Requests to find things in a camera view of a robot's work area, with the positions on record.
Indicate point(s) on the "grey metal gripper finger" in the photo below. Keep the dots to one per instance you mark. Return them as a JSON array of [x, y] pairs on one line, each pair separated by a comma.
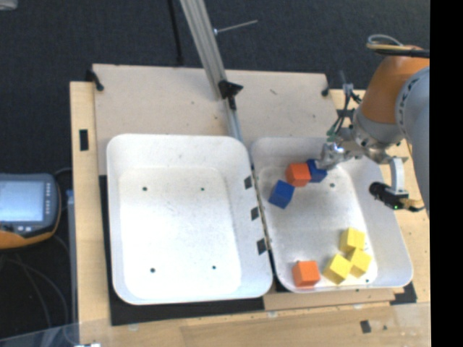
[[336, 157], [323, 161]]

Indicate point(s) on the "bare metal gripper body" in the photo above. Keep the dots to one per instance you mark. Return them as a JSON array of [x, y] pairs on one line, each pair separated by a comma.
[[361, 148]]

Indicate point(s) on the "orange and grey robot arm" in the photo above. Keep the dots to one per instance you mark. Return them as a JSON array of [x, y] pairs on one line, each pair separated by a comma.
[[392, 85]]

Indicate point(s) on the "blue cube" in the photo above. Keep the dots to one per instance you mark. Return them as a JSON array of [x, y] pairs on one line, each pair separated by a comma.
[[318, 175], [281, 194]]

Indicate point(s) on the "orange cube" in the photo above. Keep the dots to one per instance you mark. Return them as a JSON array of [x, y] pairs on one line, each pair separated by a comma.
[[298, 174], [305, 274]]

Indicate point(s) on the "white plastic tray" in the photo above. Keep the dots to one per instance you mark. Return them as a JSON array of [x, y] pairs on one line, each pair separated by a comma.
[[318, 230], [181, 222]]

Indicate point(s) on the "yellow cube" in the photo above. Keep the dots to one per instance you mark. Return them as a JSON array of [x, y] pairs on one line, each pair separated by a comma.
[[351, 239], [337, 269], [361, 264]]

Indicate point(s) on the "pale wood board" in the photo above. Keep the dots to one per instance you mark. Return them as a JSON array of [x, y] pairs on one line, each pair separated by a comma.
[[162, 99]]

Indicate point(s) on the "black cylinder on white bracket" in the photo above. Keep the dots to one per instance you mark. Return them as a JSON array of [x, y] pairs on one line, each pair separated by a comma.
[[392, 192]]

